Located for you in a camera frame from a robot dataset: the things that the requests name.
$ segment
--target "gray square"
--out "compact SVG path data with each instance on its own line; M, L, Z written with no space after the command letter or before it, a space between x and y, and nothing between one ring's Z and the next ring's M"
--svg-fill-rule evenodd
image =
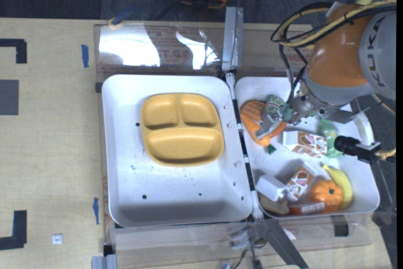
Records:
M0 115L18 115L18 80L0 80Z

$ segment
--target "banana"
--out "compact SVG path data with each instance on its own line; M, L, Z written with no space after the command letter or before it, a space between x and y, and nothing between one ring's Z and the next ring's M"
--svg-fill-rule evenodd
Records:
M353 189L351 188L350 180L340 169L330 167L326 164L322 165L322 167L329 173L336 185L340 187L343 193L343 201L341 202L340 209L345 209L353 200Z

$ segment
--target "green bottle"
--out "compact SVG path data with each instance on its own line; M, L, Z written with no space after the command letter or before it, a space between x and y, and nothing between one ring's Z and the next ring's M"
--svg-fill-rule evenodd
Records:
M335 126L332 122L321 119L321 135L327 140L327 154L325 155L328 158L337 158L343 155L341 151L338 151L334 148L334 140L338 136Z

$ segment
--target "yellow divided plate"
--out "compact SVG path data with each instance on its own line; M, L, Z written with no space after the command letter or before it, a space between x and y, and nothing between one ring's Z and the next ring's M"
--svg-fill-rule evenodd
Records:
M165 166L196 166L224 151L220 118L200 94L166 93L148 98L141 111L145 150Z

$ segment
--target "wooden table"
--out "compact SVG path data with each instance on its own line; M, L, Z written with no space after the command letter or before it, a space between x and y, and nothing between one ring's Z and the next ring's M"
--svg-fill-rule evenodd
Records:
M12 235L15 210L26 210L28 219L24 248L0 251L1 268L90 268L91 258L103 253L99 94L94 90L94 26L99 23L0 19L0 38L22 38L28 52L28 62L16 64L15 48L0 47L0 79L19 80L18 115L0 115L0 238ZM88 67L82 45L88 46ZM52 242L54 234L62 234L61 244ZM372 243L366 246L301 255L310 268L391 268L382 235L371 221L368 235ZM263 268L284 268L278 255L261 260ZM239 268L250 266L245 261Z

